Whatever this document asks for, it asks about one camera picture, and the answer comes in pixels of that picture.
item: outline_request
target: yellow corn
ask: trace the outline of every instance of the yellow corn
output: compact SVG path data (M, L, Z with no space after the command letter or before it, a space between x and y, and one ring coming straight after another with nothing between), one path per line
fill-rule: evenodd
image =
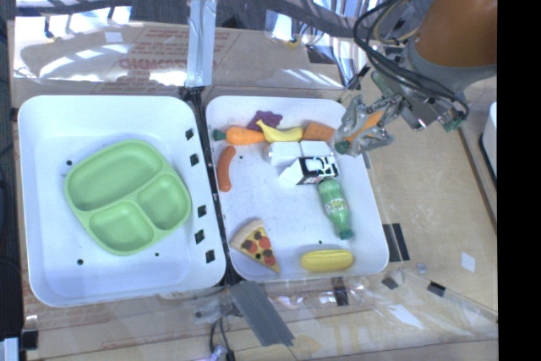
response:
M338 271L351 266L353 254L346 249L318 249L301 256L301 266L309 271Z

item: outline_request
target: green bottle cap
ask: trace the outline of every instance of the green bottle cap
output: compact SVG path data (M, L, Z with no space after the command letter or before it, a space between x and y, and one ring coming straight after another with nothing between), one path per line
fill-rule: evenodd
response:
M346 239L349 239L353 236L353 232L351 229L344 229L340 231L340 239L342 241L345 241Z
M335 149L336 149L336 152L338 152L339 154L345 154L346 150L348 150L350 146L351 144L347 140L344 140L339 143L336 143Z

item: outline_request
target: purple toy grapes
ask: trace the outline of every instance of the purple toy grapes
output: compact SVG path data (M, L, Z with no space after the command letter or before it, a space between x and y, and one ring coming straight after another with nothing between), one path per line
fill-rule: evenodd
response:
M265 125L268 125L272 128L276 128L282 118L283 116L281 114L275 114L273 112L262 112L261 110L258 110L255 113L254 118L250 121L250 123L248 124L246 128L254 129L255 131L261 131L260 126L256 124L256 122L259 121L260 119L263 121Z

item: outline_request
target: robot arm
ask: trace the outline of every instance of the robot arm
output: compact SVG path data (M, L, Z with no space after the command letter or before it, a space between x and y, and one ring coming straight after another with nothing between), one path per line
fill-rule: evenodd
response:
M361 96L352 99L335 133L339 153L358 156L392 143L385 126L399 117L415 131L434 121L456 129L469 113L462 92L496 75L497 0L434 0L420 25L403 30L413 15L411 1L387 0L355 24L354 39L367 53L382 97L369 106ZM361 38L361 25L375 14Z

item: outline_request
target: toy carrot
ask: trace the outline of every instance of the toy carrot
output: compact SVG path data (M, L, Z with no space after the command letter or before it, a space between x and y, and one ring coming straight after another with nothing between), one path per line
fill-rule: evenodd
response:
M225 140L229 145L252 145L265 141L265 136L260 131L238 126L229 127L225 133L215 129L212 137L216 141Z
M336 151L340 154L345 153L346 150L352 145L355 137L357 137L359 133L362 133L363 131L366 131L367 129L371 129L375 127L380 121L382 115L383 115L383 111L379 111L379 112L371 114L369 118L366 120L366 123L363 125L362 128L360 128L358 131L356 131L352 135L346 137L343 141L335 144Z

